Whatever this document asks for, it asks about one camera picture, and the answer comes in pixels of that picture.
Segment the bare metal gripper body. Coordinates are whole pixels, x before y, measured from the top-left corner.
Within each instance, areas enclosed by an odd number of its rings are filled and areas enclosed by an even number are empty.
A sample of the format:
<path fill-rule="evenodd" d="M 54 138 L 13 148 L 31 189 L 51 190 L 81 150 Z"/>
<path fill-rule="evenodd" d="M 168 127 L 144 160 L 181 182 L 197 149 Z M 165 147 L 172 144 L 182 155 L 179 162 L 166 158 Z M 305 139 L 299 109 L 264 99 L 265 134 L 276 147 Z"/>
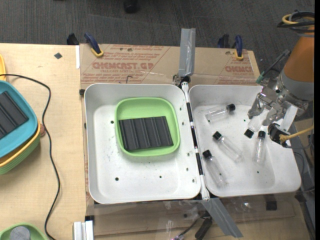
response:
<path fill-rule="evenodd" d="M 259 99 L 269 107 L 269 110 L 273 108 L 278 112 L 286 111 L 290 106 L 295 106 L 299 112 L 305 112 L 310 104 L 309 97 L 307 99 L 300 97 L 298 87 L 289 89 L 280 77 L 265 78 L 260 84 L 262 90 L 259 93 Z"/>

